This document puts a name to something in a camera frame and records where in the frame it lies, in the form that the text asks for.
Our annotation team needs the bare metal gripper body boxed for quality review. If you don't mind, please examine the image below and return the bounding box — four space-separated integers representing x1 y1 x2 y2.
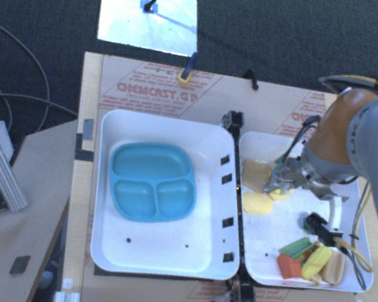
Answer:
272 157 344 203

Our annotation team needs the small yellow toy food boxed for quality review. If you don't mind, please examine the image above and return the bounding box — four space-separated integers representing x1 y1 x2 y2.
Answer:
268 185 295 204

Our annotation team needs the tan bread slice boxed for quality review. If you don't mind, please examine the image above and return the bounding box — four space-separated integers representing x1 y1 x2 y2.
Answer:
238 158 275 194

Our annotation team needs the yellow round toy food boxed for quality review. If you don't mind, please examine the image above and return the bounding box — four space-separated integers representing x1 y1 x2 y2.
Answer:
240 190 276 218

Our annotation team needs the thin black rod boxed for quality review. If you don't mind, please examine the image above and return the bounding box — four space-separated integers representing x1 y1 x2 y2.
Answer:
212 124 268 287

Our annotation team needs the white plastic tray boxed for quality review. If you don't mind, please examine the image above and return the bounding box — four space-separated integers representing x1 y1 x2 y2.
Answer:
82 107 259 289
220 129 378 299

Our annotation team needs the green toy food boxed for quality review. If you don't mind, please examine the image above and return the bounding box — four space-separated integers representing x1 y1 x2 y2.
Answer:
278 233 315 262

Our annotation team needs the orange toy food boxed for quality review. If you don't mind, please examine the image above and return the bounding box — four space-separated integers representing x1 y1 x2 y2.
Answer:
274 253 304 281

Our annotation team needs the yellow corn cob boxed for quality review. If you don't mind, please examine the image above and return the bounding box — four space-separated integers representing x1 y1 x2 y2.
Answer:
299 243 333 284

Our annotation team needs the tan bread roll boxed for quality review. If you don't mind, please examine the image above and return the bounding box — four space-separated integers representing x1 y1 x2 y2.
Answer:
319 249 348 287

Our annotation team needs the blue divided plate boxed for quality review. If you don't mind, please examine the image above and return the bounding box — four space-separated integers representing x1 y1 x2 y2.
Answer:
101 136 205 230

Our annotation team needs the brown cardboard board red print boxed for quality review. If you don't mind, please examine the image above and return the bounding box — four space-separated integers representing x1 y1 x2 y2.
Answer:
70 53 378 302

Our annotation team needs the black cylinder on white bracket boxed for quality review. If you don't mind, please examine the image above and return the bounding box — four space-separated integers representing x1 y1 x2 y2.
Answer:
301 192 350 250

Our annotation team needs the black block with thin wires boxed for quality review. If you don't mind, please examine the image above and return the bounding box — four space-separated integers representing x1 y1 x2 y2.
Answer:
229 278 259 302
221 109 247 133

